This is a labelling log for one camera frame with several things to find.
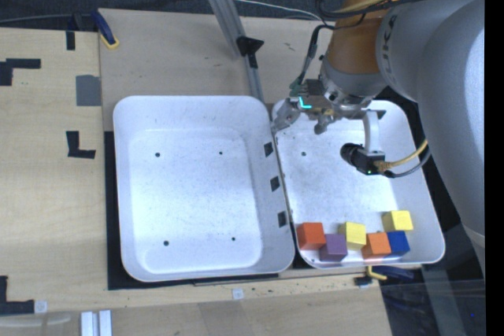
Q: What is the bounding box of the orange cube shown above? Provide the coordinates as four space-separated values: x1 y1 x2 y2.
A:
361 231 392 260
295 222 328 251

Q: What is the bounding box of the white plastic tray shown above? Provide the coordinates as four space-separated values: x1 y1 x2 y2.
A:
271 98 447 271
112 94 297 283

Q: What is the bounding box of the black cylinder on white bracket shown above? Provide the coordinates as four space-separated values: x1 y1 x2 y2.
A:
339 109 387 176

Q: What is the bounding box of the purple cube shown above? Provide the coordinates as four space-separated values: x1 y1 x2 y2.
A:
318 233 349 263

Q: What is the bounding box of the yellow cube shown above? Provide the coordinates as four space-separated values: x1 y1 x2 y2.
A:
380 209 414 233
337 221 368 251

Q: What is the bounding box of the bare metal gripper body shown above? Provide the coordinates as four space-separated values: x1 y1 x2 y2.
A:
290 78 374 120

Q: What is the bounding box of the blue cube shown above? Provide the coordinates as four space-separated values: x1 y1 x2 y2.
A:
386 231 411 257

